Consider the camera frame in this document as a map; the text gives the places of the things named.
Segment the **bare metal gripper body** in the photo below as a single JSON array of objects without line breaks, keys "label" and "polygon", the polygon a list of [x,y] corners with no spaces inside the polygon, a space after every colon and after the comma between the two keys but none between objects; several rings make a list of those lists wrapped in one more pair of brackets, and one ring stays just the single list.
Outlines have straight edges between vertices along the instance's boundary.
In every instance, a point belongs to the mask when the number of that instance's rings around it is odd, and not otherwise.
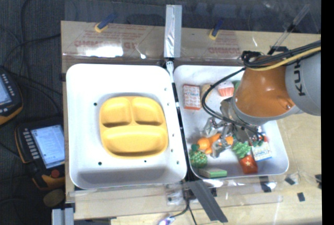
[{"label": "bare metal gripper body", "polygon": [[227,98],[221,101],[220,110],[223,116],[227,117],[228,119],[234,121],[232,125],[232,132],[235,138],[238,141],[249,141],[249,133],[250,131],[245,127],[247,124],[241,121],[235,111],[232,108],[232,98]]}]

